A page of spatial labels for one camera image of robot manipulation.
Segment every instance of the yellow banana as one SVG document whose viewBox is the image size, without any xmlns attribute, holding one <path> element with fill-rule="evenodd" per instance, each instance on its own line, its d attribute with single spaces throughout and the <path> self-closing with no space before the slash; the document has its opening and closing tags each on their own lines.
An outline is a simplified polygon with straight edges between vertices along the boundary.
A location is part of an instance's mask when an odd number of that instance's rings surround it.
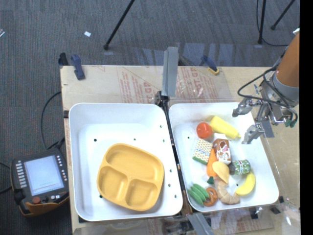
<svg viewBox="0 0 313 235">
<path fill-rule="evenodd" d="M 240 196 L 247 195 L 250 193 L 255 186 L 255 175 L 250 171 L 246 175 L 246 180 L 243 185 L 239 186 L 236 190 L 235 193 L 237 193 Z"/>
</svg>

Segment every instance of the yellow plate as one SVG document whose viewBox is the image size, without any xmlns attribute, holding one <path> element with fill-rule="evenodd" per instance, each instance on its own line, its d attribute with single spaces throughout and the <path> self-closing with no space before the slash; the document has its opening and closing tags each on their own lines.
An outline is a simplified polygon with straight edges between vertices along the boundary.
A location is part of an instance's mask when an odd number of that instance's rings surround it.
<svg viewBox="0 0 313 235">
<path fill-rule="evenodd" d="M 124 143 L 110 146 L 97 175 L 105 199 L 135 211 L 152 208 L 160 194 L 164 167 L 155 155 Z"/>
</svg>

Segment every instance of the blue clamp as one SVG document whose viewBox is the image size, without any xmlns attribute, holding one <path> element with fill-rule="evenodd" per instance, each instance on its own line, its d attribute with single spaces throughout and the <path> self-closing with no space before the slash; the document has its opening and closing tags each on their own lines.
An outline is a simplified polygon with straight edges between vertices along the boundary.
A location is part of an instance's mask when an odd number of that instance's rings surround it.
<svg viewBox="0 0 313 235">
<path fill-rule="evenodd" d="M 207 69 L 214 75 L 217 75 L 220 72 L 219 68 L 216 67 L 213 60 L 208 58 L 206 55 L 203 55 L 201 57 L 201 63 L 199 64 L 199 66 L 202 66 L 204 63 L 206 63 L 209 66 Z"/>
<path fill-rule="evenodd" d="M 85 74 L 83 72 L 83 68 L 82 68 L 82 62 L 80 60 L 80 57 L 77 54 L 73 54 L 71 56 L 71 60 L 72 60 L 72 64 L 75 66 L 75 75 L 77 77 L 78 80 L 84 79 Z"/>
</svg>

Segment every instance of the green can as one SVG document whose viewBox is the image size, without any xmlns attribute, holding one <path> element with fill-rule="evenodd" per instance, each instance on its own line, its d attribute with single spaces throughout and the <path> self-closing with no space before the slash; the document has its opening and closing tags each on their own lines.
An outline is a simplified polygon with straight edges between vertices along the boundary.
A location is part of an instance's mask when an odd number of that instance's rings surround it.
<svg viewBox="0 0 313 235">
<path fill-rule="evenodd" d="M 250 162 L 247 159 L 234 160 L 229 164 L 228 167 L 230 175 L 247 174 L 251 169 Z"/>
</svg>

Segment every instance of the red tomato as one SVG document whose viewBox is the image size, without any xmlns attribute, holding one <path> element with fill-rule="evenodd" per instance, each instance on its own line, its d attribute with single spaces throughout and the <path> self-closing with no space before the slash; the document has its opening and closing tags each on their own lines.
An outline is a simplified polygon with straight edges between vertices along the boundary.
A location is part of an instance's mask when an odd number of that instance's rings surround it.
<svg viewBox="0 0 313 235">
<path fill-rule="evenodd" d="M 206 139 L 213 134 L 212 127 L 207 122 L 201 122 L 197 125 L 197 135 L 201 139 Z"/>
</svg>

